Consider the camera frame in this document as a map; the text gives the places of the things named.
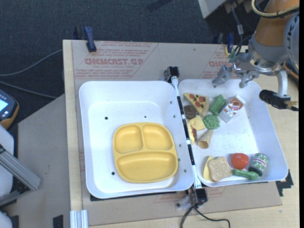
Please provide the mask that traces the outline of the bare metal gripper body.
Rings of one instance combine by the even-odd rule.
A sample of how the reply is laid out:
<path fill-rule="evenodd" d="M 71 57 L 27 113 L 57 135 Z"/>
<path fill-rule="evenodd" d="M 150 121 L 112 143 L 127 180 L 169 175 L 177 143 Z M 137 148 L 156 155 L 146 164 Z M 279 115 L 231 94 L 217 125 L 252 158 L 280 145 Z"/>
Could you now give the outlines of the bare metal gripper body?
<path fill-rule="evenodd" d="M 282 51 L 247 51 L 232 57 L 236 73 L 275 76 L 282 69 L 288 55 Z"/>

